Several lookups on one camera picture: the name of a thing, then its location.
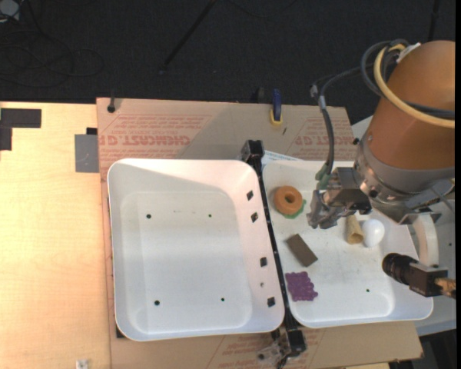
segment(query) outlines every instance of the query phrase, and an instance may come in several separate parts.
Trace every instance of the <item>black floor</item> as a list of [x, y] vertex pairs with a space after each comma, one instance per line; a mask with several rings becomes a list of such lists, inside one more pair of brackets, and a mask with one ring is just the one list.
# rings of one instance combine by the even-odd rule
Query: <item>black floor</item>
[[[377, 42], [456, 39], [456, 0], [217, 0], [161, 75], [211, 0], [15, 1], [18, 19], [0, 14], [8, 101], [92, 103], [113, 92], [248, 102], [258, 88], [267, 100], [277, 88], [284, 104], [315, 105], [310, 84], [357, 66]], [[377, 97], [351, 78], [327, 102], [346, 106], [353, 124], [372, 115]]]

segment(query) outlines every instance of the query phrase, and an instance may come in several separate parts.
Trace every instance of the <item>black cable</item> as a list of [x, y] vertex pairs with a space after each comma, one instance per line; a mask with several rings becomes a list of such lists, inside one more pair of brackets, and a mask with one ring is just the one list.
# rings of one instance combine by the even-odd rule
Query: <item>black cable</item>
[[281, 15], [283, 14], [287, 9], [289, 9], [290, 7], [292, 7], [292, 5], [294, 5], [295, 3], [297, 3], [299, 0], [293, 0], [291, 3], [289, 3], [288, 5], [286, 5], [285, 7], [281, 8], [280, 11], [277, 11], [277, 12], [274, 12], [274, 13], [270, 13], [270, 14], [266, 14], [266, 15], [263, 15], [263, 14], [255, 14], [253, 12], [250, 12], [248, 10], [246, 10], [242, 5], [239, 5], [237, 4], [236, 2], [232, 1], [232, 0], [225, 0], [226, 2], [230, 2], [232, 5], [234, 5], [235, 7], [237, 7], [238, 9], [240, 9], [242, 12], [250, 15], [250, 16], [254, 16], [255, 18], [262, 18], [262, 19], [265, 19], [265, 18], [270, 18], [270, 17], [273, 17], [273, 16], [278, 16], [278, 15]]
[[432, 16], [430, 17], [430, 28], [429, 28], [429, 36], [427, 41], [433, 40], [433, 35], [436, 30], [436, 22], [439, 18], [439, 8], [440, 8], [440, 0], [434, 0], [433, 8], [432, 8]]
[[169, 63], [172, 62], [172, 60], [176, 57], [177, 53], [183, 48], [184, 44], [186, 44], [187, 40], [191, 37], [191, 35], [195, 32], [197, 27], [200, 25], [200, 23], [204, 20], [204, 18], [208, 15], [212, 7], [215, 5], [215, 3], [218, 0], [210, 0], [208, 4], [205, 6], [204, 10], [200, 13], [198, 16], [197, 20], [194, 22], [194, 24], [189, 28], [189, 30], [186, 32], [186, 34], [183, 36], [183, 38], [178, 42], [176, 47], [172, 50], [172, 52], [169, 54], [169, 56], [164, 60], [164, 63], [162, 66], [159, 68], [159, 72], [161, 74], [164, 74], [167, 70], [167, 66]]
[[12, 15], [8, 15], [8, 14], [5, 14], [2, 9], [0, 8], [0, 14], [2, 14], [4, 17], [7, 17], [9, 19], [15, 19], [15, 16], [21, 11], [21, 4], [17, 4], [17, 10], [12, 14]]
[[[18, 10], [21, 9], [22, 3], [23, 1], [19, 4]], [[82, 48], [74, 51], [60, 39], [44, 32], [39, 25], [30, 0], [27, 0], [26, 5], [29, 8], [28, 11], [30, 12], [35, 28], [21, 29], [0, 36], [0, 80], [32, 88], [50, 88], [64, 83], [69, 78], [83, 78], [96, 75], [104, 69], [104, 59], [95, 50]], [[40, 44], [41, 40], [46, 40], [48, 44]], [[55, 52], [53, 53], [53, 57], [49, 57], [50, 48], [53, 48]], [[88, 60], [86, 54], [93, 57], [94, 61], [91, 59]], [[92, 62], [95, 69], [85, 72], [75, 72], [76, 62], [79, 61]], [[32, 72], [37, 73], [33, 77], [37, 78], [37, 75], [41, 74], [41, 70], [47, 75], [49, 83], [35, 85], [18, 79], [19, 75], [30, 78]]]
[[[379, 87], [377, 86], [377, 83], [373, 81], [368, 73], [367, 73], [367, 60], [368, 58], [377, 50], [377, 53], [379, 53], [382, 49], [385, 49], [385, 53], [383, 56], [383, 60], [381, 61], [381, 75], [383, 76], [384, 82], [387, 82], [386, 80], [386, 68], [395, 63], [394, 58], [396, 58], [399, 55], [399, 52], [397, 51], [389, 51], [389, 48], [397, 45], [397, 44], [403, 44], [407, 46], [409, 43], [406, 40], [403, 39], [397, 39], [393, 40], [391, 42], [379, 42], [372, 47], [368, 48], [367, 51], [364, 52], [361, 60], [360, 60], [360, 69], [362, 71], [362, 78], [364, 83], [367, 85], [367, 87], [376, 93], [380, 97], [384, 97], [384, 94], [381, 92]], [[410, 107], [416, 109], [417, 111], [420, 111], [422, 113], [425, 113], [427, 115], [431, 115], [437, 118], [447, 118], [447, 119], [454, 119], [456, 116], [456, 113], [454, 111], [446, 110], [446, 109], [439, 109], [439, 108], [433, 108], [429, 107], [426, 105], [420, 105], [415, 102], [410, 102], [410, 101], [404, 101], [407, 105]]]
[[[396, 58], [399, 56], [400, 51], [398, 50], [392, 50], [390, 51], [389, 49], [392, 48], [393, 46], [396, 46], [398, 44], [402, 44], [405, 46], [408, 46], [409, 43], [408, 41], [404, 39], [395, 39], [392, 41], [384, 41], [384, 42], [378, 42], [375, 45], [372, 45], [369, 47], [362, 55], [362, 58], [360, 59], [360, 66], [351, 68], [349, 70], [343, 71], [338, 75], [328, 75], [325, 77], [322, 77], [318, 80], [316, 80], [311, 86], [310, 86], [310, 92], [311, 96], [316, 99], [318, 102], [318, 105], [320, 106], [321, 113], [323, 115], [324, 119], [324, 124], [326, 125], [327, 129], [327, 134], [328, 134], [328, 141], [329, 141], [329, 151], [328, 151], [328, 156], [325, 161], [325, 165], [327, 166], [326, 169], [326, 174], [330, 175], [331, 171], [333, 169], [333, 163], [334, 163], [334, 133], [333, 133], [333, 125], [331, 123], [330, 115], [327, 111], [327, 103], [325, 99], [325, 92], [326, 90], [335, 82], [338, 82], [341, 79], [353, 77], [355, 75], [361, 74], [362, 79], [366, 86], [379, 95], [380, 97], [384, 97], [384, 94], [381, 92], [375, 81], [373, 81], [368, 74], [367, 69], [373, 67], [373, 63], [367, 64], [367, 61], [369, 60], [369, 57], [374, 53], [380, 53], [382, 50], [384, 50], [384, 55], [383, 55], [383, 60], [381, 61], [381, 75], [383, 76], [383, 80], [386, 82], [386, 76], [387, 76], [387, 70], [388, 68], [396, 63]], [[322, 86], [318, 86], [319, 83], [323, 82], [324, 84]], [[418, 111], [421, 111], [423, 113], [426, 113], [428, 115], [436, 116], [439, 118], [449, 118], [449, 119], [454, 119], [455, 118], [455, 112], [454, 111], [448, 111], [448, 110], [443, 110], [443, 109], [438, 109], [438, 108], [432, 108], [428, 107], [425, 105], [419, 105], [417, 103], [412, 103], [405, 101], [409, 106], [412, 108], [415, 108]]]

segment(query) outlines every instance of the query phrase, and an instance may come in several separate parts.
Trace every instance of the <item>wooden table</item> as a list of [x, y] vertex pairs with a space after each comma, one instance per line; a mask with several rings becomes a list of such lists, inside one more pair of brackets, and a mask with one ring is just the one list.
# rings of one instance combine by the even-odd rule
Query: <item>wooden table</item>
[[[40, 108], [42, 117], [40, 129], [13, 128], [12, 150], [0, 151], [0, 369], [67, 369], [82, 359], [111, 368], [101, 179], [75, 172], [75, 135], [98, 126], [96, 105], [1, 108]], [[413, 323], [388, 328], [378, 351], [386, 359], [421, 352]], [[329, 334], [345, 348], [354, 342], [352, 328]]]

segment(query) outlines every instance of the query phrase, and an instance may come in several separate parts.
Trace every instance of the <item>white plastic part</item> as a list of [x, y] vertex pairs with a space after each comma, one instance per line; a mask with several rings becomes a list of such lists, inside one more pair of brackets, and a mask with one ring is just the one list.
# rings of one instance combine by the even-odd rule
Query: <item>white plastic part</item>
[[432, 216], [419, 214], [412, 226], [419, 243], [420, 263], [427, 267], [439, 265], [439, 242]]
[[[306, 271], [319, 294], [313, 301], [295, 302], [289, 294], [293, 316], [312, 328], [427, 318], [433, 299], [414, 293], [382, 269], [389, 253], [418, 259], [406, 225], [398, 225], [376, 210], [369, 215], [357, 214], [361, 224], [375, 218], [384, 225], [384, 239], [372, 248], [347, 243], [345, 218], [326, 230], [309, 226], [306, 213], [317, 183], [314, 176], [322, 166], [323, 161], [273, 161], [264, 169], [270, 217], [284, 273]], [[333, 167], [353, 167], [353, 161], [336, 161]], [[273, 206], [274, 189], [283, 185], [294, 186], [307, 200], [303, 213], [294, 219], [285, 218]], [[285, 242], [293, 234], [299, 234], [318, 258], [307, 268]]]
[[383, 240], [386, 229], [382, 221], [371, 218], [362, 223], [362, 232], [363, 244], [368, 248], [373, 248]]
[[[456, 201], [449, 200], [450, 210], [446, 204], [440, 202], [430, 205], [434, 212], [441, 216], [435, 223], [439, 242], [439, 264], [448, 267], [448, 277], [456, 279]], [[442, 295], [433, 298], [433, 312], [430, 317], [416, 321], [416, 330], [419, 336], [436, 334], [456, 329], [456, 300]]]
[[108, 189], [115, 315], [126, 337], [280, 326], [284, 303], [251, 166], [124, 159], [111, 166]]

